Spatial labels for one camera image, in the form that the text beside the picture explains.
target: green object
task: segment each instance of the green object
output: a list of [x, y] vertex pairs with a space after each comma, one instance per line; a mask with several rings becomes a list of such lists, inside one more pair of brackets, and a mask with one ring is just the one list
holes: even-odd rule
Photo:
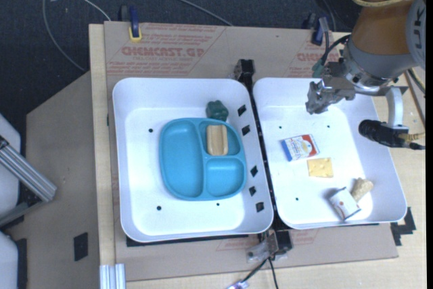
[[206, 107], [206, 115], [208, 118], [226, 121], [229, 115], [228, 109], [219, 100], [208, 102]]

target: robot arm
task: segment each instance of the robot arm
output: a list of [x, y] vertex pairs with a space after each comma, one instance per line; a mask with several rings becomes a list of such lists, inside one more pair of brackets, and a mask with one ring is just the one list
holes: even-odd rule
[[354, 99], [357, 93], [386, 96], [388, 122], [368, 121], [359, 131], [386, 146], [409, 146], [400, 135], [408, 132], [402, 126], [401, 100], [407, 87], [388, 85], [410, 68], [426, 69], [426, 0], [354, 1], [363, 6], [359, 19], [351, 35], [343, 38], [339, 61], [316, 64], [313, 76], [321, 80], [311, 82], [306, 110], [320, 114], [342, 99]]

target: blue clip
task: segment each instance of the blue clip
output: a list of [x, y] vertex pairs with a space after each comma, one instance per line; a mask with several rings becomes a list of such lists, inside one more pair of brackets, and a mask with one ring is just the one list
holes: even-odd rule
[[141, 41], [141, 29], [138, 21], [137, 9], [134, 6], [129, 7], [129, 15], [131, 17], [131, 26], [129, 27], [129, 38], [132, 42], [138, 43]]

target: blue plate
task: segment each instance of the blue plate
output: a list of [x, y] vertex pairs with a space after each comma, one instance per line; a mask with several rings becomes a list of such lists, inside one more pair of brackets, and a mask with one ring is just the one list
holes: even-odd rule
[[[229, 152], [211, 156], [206, 151], [208, 125], [225, 125]], [[228, 123], [210, 118], [180, 118], [160, 134], [160, 168], [166, 188], [184, 200], [218, 200], [239, 193], [246, 183], [242, 141]]]

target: yellow clip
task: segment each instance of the yellow clip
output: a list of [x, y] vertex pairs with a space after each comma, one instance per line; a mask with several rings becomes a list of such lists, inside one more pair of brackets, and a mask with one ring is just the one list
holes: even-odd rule
[[133, 37], [133, 31], [132, 31], [131, 27], [129, 27], [128, 29], [129, 29], [129, 39], [134, 43], [139, 43], [141, 41], [141, 39], [143, 38], [141, 36], [140, 27], [138, 28], [138, 37]]

